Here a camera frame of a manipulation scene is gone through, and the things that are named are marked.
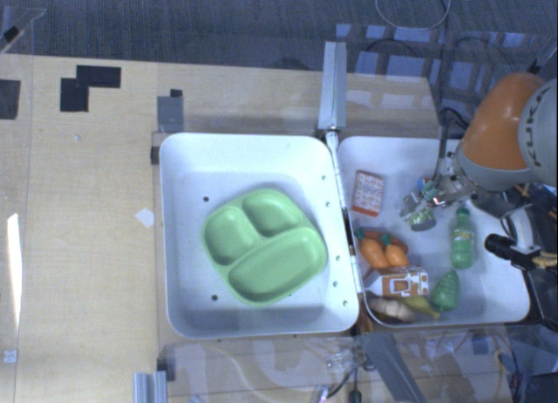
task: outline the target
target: wooden table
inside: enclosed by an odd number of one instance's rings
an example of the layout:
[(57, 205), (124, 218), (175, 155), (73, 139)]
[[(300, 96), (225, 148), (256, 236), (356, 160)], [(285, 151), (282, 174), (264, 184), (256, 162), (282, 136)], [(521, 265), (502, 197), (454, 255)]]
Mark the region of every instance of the wooden table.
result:
[[(157, 97), (168, 96), (171, 88), (183, 91), (187, 131), (312, 134), (321, 73), (3, 58), (0, 78), (18, 76), (6, 72), (6, 61), (32, 73), (31, 79), (21, 79), (32, 98), (32, 113), (31, 104), (22, 103), (16, 121), (0, 121), (0, 131), (11, 129), (22, 147), (31, 145), (15, 401), (131, 401), (134, 373), (153, 372), (159, 353), (154, 231), (136, 217), (142, 209), (153, 210), (150, 149), (157, 131)], [(88, 113), (61, 113), (60, 79), (75, 78), (77, 65), (121, 67), (121, 86), (90, 88)], [(437, 120), (427, 86), (350, 76), (350, 131), (343, 134), (435, 137)], [(30, 120), (28, 134), (24, 129)], [(16, 123), (22, 132), (10, 127)], [(16, 142), (6, 134), (0, 133), (3, 166), (14, 159), (4, 148)], [(25, 182), (22, 178), (18, 184), (24, 188)], [(316, 345), (327, 349), (328, 340), (318, 337)], [(267, 352), (265, 343), (279, 346), (281, 353), (265, 360), (292, 371), (299, 378), (295, 389), (262, 373), (262, 359), (258, 362), (254, 352)], [(187, 344), (189, 366), (199, 372), (192, 376), (205, 377), (207, 383), (203, 401), (310, 401), (319, 374), (301, 361), (307, 352), (282, 343), (244, 340), (208, 350)], [(323, 359), (312, 360), (323, 366)], [(490, 373), (477, 378), (495, 387), (501, 371)], [(329, 377), (335, 382), (340, 375)], [(425, 387), (431, 386), (426, 383), (432, 380), (423, 377)], [(4, 365), (0, 379), (6, 384), (5, 400), (10, 400), (11, 369)], [(362, 381), (363, 393), (373, 394), (374, 401), (391, 401), (377, 374)], [(507, 387), (502, 387), (499, 396), (508, 401)]]

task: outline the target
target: green divided plate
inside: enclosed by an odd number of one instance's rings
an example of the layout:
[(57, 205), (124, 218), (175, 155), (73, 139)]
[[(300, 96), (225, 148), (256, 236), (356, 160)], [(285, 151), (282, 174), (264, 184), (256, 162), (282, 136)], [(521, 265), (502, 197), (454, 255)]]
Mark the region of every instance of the green divided plate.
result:
[(327, 263), (322, 237), (282, 192), (257, 189), (216, 209), (202, 239), (232, 293), (263, 307), (298, 290)]

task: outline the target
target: toy bottle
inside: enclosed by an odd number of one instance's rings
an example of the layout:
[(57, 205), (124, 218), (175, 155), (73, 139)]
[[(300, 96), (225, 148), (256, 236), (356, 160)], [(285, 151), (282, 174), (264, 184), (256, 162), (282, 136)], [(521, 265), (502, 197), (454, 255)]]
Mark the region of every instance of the toy bottle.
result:
[(469, 211), (457, 210), (457, 223), (452, 230), (452, 265), (457, 269), (469, 268), (473, 264), (474, 232)]

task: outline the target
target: green toy pepper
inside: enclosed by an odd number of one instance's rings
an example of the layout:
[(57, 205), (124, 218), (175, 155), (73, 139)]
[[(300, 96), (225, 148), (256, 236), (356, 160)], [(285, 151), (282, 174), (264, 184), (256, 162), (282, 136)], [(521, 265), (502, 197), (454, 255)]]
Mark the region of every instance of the green toy pepper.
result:
[(459, 278), (454, 270), (446, 273), (434, 287), (432, 303), (440, 309), (447, 311), (454, 309), (459, 304)]

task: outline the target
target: red and white box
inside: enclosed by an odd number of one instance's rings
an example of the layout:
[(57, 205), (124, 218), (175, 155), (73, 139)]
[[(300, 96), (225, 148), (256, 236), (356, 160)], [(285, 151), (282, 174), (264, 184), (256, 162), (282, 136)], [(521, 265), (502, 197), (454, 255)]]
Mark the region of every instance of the red and white box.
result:
[(350, 208), (361, 214), (377, 217), (380, 213), (383, 194), (384, 180), (381, 176), (358, 170)]

